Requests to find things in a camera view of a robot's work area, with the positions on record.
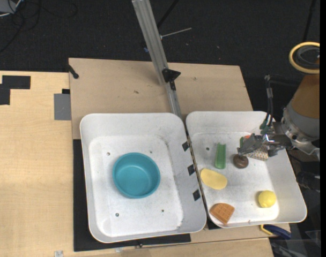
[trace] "black clamp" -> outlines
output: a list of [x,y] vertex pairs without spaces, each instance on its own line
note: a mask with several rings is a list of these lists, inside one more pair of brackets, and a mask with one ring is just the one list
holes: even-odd
[[173,71],[173,70],[170,70],[170,69],[163,69],[162,74],[163,74],[163,77],[164,77],[164,81],[166,83],[168,83],[168,82],[170,83],[170,88],[172,90],[176,90],[175,79],[177,77],[179,77],[179,75],[181,73],[179,71]]

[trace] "table surface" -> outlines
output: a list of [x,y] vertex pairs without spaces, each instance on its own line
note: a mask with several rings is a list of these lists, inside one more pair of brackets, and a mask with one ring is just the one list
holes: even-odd
[[[0,105],[0,257],[49,257],[55,251],[63,251],[64,257],[120,255],[116,249],[73,251],[72,138],[79,138],[76,125],[90,110],[167,112],[169,106],[164,103],[165,91],[151,73],[150,62],[71,59],[69,63],[80,74],[80,80],[69,81],[68,73],[0,71],[0,84],[2,75],[31,76],[30,89],[11,89],[10,105]],[[252,110],[239,67],[171,66],[182,72],[176,86],[184,116],[195,110]],[[120,82],[115,79],[112,86],[95,82],[100,75],[107,81],[107,72],[117,72]],[[95,79],[88,80],[91,73]],[[148,77],[144,85],[137,81],[143,73]],[[54,94],[70,87],[72,121],[54,120]],[[127,90],[114,95],[112,90],[116,87]],[[202,91],[205,87],[209,89],[206,92]],[[85,99],[88,95],[94,101],[106,99],[91,102]],[[159,104],[153,100],[155,96],[159,96]],[[108,106],[102,106],[105,102],[109,102]],[[289,229],[288,224],[281,226]],[[200,256],[200,252],[203,256],[215,256],[220,251],[230,256],[273,256],[267,237],[258,226],[205,228],[191,234],[191,243],[126,247],[121,256]]]

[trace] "yellow ring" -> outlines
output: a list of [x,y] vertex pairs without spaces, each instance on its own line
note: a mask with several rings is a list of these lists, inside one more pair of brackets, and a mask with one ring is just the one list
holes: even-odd
[[301,43],[301,44],[296,45],[294,48],[292,48],[292,50],[290,52],[290,55],[289,55],[289,60],[290,60],[291,65],[294,68],[296,68],[298,71],[302,71],[304,73],[308,73],[308,74],[319,74],[320,73],[320,69],[314,69],[314,70],[307,69],[305,67],[299,66],[294,61],[293,54],[295,53],[296,50],[298,50],[298,49],[300,49],[301,47],[304,47],[304,46],[316,46],[316,47],[319,47],[320,48],[320,44],[319,43],[316,43],[316,42],[304,42],[304,43]]

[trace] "teal bowl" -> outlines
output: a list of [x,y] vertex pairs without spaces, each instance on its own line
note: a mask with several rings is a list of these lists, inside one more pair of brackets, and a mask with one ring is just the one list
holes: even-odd
[[158,166],[142,153],[122,155],[113,166],[117,189],[129,198],[144,198],[156,191],[160,183]]

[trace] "brown waffle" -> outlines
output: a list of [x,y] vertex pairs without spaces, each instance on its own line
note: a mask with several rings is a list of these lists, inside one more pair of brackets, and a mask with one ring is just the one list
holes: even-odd
[[210,214],[212,214],[215,218],[224,224],[227,224],[233,212],[234,207],[227,203],[217,203],[210,209]]

